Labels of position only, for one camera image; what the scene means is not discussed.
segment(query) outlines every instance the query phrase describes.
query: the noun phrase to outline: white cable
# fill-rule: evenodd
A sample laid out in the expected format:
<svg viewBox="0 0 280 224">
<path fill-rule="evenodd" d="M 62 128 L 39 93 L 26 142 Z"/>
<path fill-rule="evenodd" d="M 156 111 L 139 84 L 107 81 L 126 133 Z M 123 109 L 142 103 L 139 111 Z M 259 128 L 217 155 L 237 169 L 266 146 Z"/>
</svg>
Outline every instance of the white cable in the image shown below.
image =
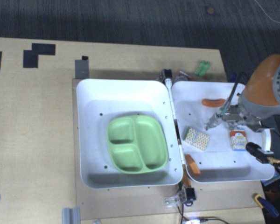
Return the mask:
<svg viewBox="0 0 280 224">
<path fill-rule="evenodd" d="M 261 10 L 265 13 L 265 15 L 267 15 L 267 17 L 269 18 L 269 19 L 271 19 L 273 22 L 276 22 L 276 23 L 279 23 L 280 24 L 280 21 L 276 21 L 276 20 L 274 20 L 273 18 L 271 18 L 266 12 L 265 12 L 265 10 L 263 9 L 263 7 L 259 4 L 259 2 L 257 2 L 256 0 L 254 0 L 257 4 L 258 4 L 258 6 L 261 8 Z"/>
<path fill-rule="evenodd" d="M 171 104 L 171 109 L 172 109 L 172 114 L 173 114 L 173 119 L 176 119 L 176 113 L 175 113 L 175 108 L 174 108 L 174 103 L 173 103 L 173 98 L 172 98 L 172 92 L 171 92 L 171 88 L 172 88 L 172 81 L 170 78 L 167 78 L 165 80 L 165 85 L 168 89 L 168 93 L 169 93 L 169 99 L 170 99 L 170 104 Z"/>
</svg>

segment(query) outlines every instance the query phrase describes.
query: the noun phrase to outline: patterned box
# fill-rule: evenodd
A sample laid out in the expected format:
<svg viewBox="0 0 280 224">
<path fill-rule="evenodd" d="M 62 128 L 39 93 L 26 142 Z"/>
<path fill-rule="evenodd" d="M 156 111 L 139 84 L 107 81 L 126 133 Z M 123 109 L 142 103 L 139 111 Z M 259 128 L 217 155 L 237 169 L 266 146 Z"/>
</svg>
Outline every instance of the patterned box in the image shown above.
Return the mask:
<svg viewBox="0 0 280 224">
<path fill-rule="evenodd" d="M 242 129 L 235 129 L 230 131 L 231 147 L 234 151 L 245 151 L 247 138 L 246 132 Z"/>
<path fill-rule="evenodd" d="M 210 138 L 206 134 L 201 133 L 196 129 L 189 128 L 183 140 L 188 144 L 204 151 L 207 147 Z"/>
</svg>

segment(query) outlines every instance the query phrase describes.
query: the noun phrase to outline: wooden table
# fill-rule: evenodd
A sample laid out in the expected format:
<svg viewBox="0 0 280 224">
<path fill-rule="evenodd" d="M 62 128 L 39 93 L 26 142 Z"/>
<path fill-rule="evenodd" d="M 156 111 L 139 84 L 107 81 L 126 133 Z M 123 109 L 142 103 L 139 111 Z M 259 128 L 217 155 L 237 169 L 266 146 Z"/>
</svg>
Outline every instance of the wooden table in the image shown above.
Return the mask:
<svg viewBox="0 0 280 224">
<path fill-rule="evenodd" d="M 56 55 L 39 56 L 37 69 L 23 68 L 23 50 L 31 50 L 32 43 L 55 44 Z M 175 74 L 183 70 L 197 80 L 201 79 L 193 73 L 200 61 L 207 60 L 211 67 L 205 79 L 226 81 L 218 50 L 0 38 L 0 51 L 0 224 L 57 224 L 62 222 L 64 207 L 77 205 L 72 103 L 76 59 L 89 57 L 91 78 L 156 79 L 162 69 L 172 69 Z M 254 193 L 263 196 L 260 182 L 192 181 L 192 186 L 197 200 L 185 209 L 187 217 L 216 216 L 233 224 L 265 223 L 252 199 Z M 161 189 L 152 187 L 137 196 L 147 203 L 150 199 L 162 202 Z M 125 216 L 133 217 L 111 215 L 114 218 L 101 221 L 179 223 L 177 210 L 165 210 L 162 205 L 150 210 L 144 206 L 127 208 Z M 102 204 L 98 206 L 102 213 L 112 213 Z"/>
</svg>

